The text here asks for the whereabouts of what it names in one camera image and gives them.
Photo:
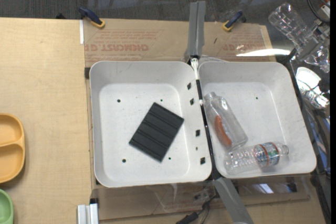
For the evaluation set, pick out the thin black and white rod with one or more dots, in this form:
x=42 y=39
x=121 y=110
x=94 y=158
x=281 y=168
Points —
x=199 y=91

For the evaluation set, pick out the black ribbed rectangular pad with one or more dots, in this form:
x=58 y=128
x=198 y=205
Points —
x=156 y=131

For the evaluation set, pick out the clear glass bottle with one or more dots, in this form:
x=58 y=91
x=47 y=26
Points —
x=231 y=123

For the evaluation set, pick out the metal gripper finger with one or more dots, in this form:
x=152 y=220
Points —
x=309 y=50

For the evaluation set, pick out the brown cardboard board red print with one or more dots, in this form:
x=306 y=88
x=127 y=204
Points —
x=162 y=44

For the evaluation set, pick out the white plastic tray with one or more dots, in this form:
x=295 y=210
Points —
x=113 y=123
x=273 y=118

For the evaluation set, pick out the clear plastic bottle with label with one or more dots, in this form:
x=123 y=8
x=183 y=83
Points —
x=244 y=160

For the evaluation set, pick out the orange divided plate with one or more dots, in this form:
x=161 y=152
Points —
x=10 y=149

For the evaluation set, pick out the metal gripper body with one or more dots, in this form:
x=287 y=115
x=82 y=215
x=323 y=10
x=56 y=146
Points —
x=324 y=34

